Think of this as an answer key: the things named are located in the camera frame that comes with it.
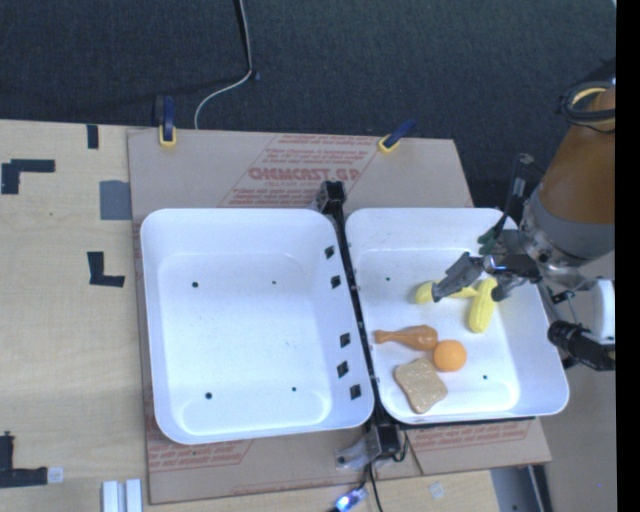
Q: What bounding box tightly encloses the black cylinder on white bracket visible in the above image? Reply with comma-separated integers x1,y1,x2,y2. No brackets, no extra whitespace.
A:
546,277,617,372

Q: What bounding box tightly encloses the tan bread slice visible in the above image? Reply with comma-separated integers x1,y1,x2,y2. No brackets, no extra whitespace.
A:
392,356,449,416

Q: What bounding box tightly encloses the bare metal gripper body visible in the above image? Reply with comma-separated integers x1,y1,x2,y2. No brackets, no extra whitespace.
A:
481,229,600,292

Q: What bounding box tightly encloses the yellow corn cob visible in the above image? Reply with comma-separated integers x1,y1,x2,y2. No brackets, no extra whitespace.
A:
468,277,499,335

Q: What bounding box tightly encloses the brown cardboard board, red print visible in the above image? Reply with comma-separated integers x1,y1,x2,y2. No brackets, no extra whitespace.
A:
126,128,554,506

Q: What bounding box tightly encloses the yellow banana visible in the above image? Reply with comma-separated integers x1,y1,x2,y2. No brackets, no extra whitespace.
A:
414,280,480,306

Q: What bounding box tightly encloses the orange chicken drumstick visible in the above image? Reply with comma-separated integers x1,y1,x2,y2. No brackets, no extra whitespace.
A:
373,324,440,352

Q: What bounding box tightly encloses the white plastic tray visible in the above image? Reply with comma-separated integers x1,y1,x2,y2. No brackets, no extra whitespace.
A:
139,207,377,446
344,206,571,427

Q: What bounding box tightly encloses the orange ball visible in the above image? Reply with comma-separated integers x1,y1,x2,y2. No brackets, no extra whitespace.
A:
432,339,469,374

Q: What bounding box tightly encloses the thin black rod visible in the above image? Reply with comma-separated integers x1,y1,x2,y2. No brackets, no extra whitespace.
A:
330,198,389,432

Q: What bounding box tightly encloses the black block with thin wires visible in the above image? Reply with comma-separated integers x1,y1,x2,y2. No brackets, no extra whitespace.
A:
316,179,348,216
366,422,407,462

